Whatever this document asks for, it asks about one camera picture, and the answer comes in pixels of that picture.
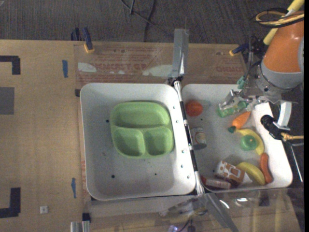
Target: gray floor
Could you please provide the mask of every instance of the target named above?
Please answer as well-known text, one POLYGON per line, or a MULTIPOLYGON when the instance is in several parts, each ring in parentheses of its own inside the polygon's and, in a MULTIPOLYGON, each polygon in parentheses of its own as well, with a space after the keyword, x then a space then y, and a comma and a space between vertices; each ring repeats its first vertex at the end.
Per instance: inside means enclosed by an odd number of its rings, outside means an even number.
MULTIPOLYGON (((0 0, 0 39, 70 40, 76 28, 88 27, 93 41, 173 42, 175 28, 190 30, 190 43, 243 44, 250 36, 264 38, 268 29, 250 21, 256 13, 287 8, 293 0, 0 0)), ((285 95, 293 106, 290 127, 304 133, 303 89, 285 95)), ((304 173, 304 148, 296 147, 299 168, 304 173)), ((303 188, 295 173, 292 188, 303 188)), ((291 197, 303 209, 303 192, 291 197)))

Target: tomato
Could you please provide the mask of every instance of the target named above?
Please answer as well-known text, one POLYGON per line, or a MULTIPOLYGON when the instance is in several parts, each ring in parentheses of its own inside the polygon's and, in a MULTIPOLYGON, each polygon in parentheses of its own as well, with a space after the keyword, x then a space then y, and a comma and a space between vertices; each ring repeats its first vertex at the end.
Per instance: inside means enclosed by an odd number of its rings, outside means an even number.
POLYGON ((185 111, 189 116, 199 116, 203 112, 203 106, 198 101, 192 100, 185 105, 185 111))

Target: yellow tube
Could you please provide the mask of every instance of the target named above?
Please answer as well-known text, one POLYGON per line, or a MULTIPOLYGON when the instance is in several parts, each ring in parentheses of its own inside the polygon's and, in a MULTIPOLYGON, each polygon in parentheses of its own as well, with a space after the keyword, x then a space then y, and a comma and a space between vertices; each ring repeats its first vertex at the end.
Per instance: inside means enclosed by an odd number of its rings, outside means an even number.
MULTIPOLYGON (((294 0, 291 5, 288 7, 288 14, 298 11, 301 6, 305 3, 305 0, 294 0)), ((272 38, 275 36, 278 29, 272 29, 268 35, 264 38, 263 42, 265 45, 269 45, 272 38)))

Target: soda can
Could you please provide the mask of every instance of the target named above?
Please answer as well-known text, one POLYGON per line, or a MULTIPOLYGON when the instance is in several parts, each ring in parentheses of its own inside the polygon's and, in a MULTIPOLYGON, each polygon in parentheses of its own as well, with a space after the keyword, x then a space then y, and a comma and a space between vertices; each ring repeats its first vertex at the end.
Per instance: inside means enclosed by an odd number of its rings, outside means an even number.
POLYGON ((194 149, 204 149, 207 147, 206 135, 202 127, 194 127, 190 130, 194 149))

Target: gray square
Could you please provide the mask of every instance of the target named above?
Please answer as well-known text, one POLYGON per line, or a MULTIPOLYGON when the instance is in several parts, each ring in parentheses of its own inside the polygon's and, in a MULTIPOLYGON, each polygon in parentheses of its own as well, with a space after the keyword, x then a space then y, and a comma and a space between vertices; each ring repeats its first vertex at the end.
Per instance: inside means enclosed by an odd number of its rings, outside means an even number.
POLYGON ((0 115, 14 114, 14 87, 0 87, 0 115))

